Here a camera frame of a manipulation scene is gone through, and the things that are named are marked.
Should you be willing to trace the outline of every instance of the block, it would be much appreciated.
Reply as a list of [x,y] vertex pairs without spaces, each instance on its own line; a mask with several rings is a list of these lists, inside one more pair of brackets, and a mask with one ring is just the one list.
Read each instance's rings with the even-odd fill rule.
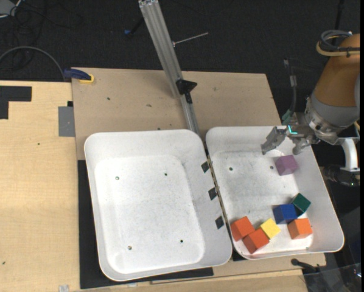
[[281,176],[292,174],[298,168],[298,164],[293,155],[279,157],[275,162],[275,166],[278,174]]
[[311,202],[301,193],[298,193],[292,200],[297,216],[302,215],[310,206]]
[[231,224],[231,232],[235,241],[239,241],[253,231],[255,231],[255,228],[248,217],[242,217]]
[[253,254],[256,252],[256,250],[263,248],[269,242],[270,240],[262,228],[257,228],[255,231],[243,238],[243,243],[250,254]]
[[308,218],[297,218],[287,225],[292,239],[303,239],[313,234]]
[[275,222],[277,224],[289,223],[298,218],[293,204],[280,204],[273,209]]
[[269,239],[272,239],[281,232],[281,228],[278,227],[272,218],[263,222],[260,227]]

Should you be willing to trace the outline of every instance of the dark green cube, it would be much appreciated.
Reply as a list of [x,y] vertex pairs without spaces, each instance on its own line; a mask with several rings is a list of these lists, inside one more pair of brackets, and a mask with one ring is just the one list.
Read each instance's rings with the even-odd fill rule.
[[304,195],[298,193],[296,197],[293,198],[292,204],[296,209],[297,216],[300,216],[305,213],[311,202]]

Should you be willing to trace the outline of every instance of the orange block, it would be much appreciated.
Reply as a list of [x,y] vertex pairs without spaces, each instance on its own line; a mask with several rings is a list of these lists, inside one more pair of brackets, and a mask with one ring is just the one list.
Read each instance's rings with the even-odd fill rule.
[[269,239],[265,232],[261,228],[258,228],[245,237],[243,239],[243,243],[247,247],[248,251],[252,254],[256,250],[267,245],[269,243]]
[[303,239],[313,234],[307,218],[297,218],[287,225],[292,239]]
[[231,232],[235,241],[244,238],[255,230],[248,217],[242,217],[231,224]]

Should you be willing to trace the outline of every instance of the white tray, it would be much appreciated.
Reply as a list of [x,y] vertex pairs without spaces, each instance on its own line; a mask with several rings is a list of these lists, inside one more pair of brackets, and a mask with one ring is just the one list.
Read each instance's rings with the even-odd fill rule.
[[269,218],[275,221],[275,205],[288,203],[300,192],[311,201],[300,217],[309,218],[313,234],[292,240],[287,225],[279,224],[281,232],[254,254],[248,252],[242,240],[232,239],[236,251],[246,259],[264,259],[340,250],[344,244],[343,231],[312,149],[306,147],[295,156],[298,169],[294,173],[280,176],[275,161],[280,156],[292,155],[294,144],[286,138],[278,148],[263,155],[261,144],[272,128],[217,127],[206,135],[227,219],[231,224],[247,216],[258,228]]
[[85,142],[103,273],[125,281],[217,266],[232,244],[201,139],[189,130],[96,133]]

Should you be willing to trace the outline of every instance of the wooden table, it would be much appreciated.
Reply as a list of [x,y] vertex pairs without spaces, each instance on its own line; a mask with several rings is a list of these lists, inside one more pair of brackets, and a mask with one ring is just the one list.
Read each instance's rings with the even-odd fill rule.
[[[0,86],[32,87],[32,101],[9,102],[9,118],[0,120],[0,291],[82,291],[77,161],[84,159],[87,136],[186,128],[163,71],[79,69],[94,76],[92,85],[0,81]],[[211,127],[281,124],[264,74],[183,75],[198,83],[192,98],[203,140]],[[76,137],[59,136],[58,107],[72,100]],[[230,260],[214,267],[211,277],[134,286],[135,291],[307,291],[291,258]],[[324,254],[297,258],[326,263]],[[131,286],[94,291],[126,289]]]

